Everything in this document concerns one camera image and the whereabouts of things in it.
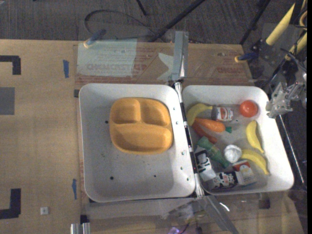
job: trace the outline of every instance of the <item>white square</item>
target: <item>white square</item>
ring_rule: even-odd
[[[48,207],[41,207],[40,208],[40,215],[48,215],[49,214],[49,208]]]

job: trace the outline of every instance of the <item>toy carrot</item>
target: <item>toy carrot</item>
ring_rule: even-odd
[[[217,138],[213,137],[211,135],[209,135],[208,133],[206,133],[197,122],[194,122],[192,125],[195,133],[198,134],[199,137],[203,137],[205,136],[212,144],[216,144],[217,143]]]
[[[229,133],[232,132],[231,127],[225,127],[225,125],[220,121],[215,121],[212,119],[195,118],[195,122],[214,132],[218,133],[222,133],[224,131],[227,131]]]

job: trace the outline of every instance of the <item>orange divided plate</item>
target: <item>orange divided plate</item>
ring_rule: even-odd
[[[167,107],[148,98],[121,98],[110,111],[110,135],[113,144],[125,153],[160,154],[173,141]]]

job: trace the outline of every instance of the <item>red ball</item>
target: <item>red ball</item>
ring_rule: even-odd
[[[240,104],[239,112],[244,117],[253,117],[258,113],[258,105],[252,100],[246,100]]]

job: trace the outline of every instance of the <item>toy banana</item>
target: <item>toy banana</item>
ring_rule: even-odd
[[[252,150],[242,150],[242,156],[241,159],[249,159],[251,161],[253,161],[257,166],[259,166],[265,175],[268,175],[269,172],[267,170],[267,163],[264,159],[264,157]]]
[[[262,149],[260,141],[258,140],[258,137],[256,135],[256,128],[257,122],[255,120],[253,120],[247,125],[246,128],[247,140],[252,147],[258,149],[261,153],[264,153],[264,150]]]
[[[212,106],[206,106],[203,103],[197,103],[193,107],[191,107],[186,114],[186,118],[187,118],[187,122],[188,122],[189,126],[193,125],[195,118],[199,113],[201,113],[205,110],[208,110],[208,109],[212,110],[212,108],[213,108]]]

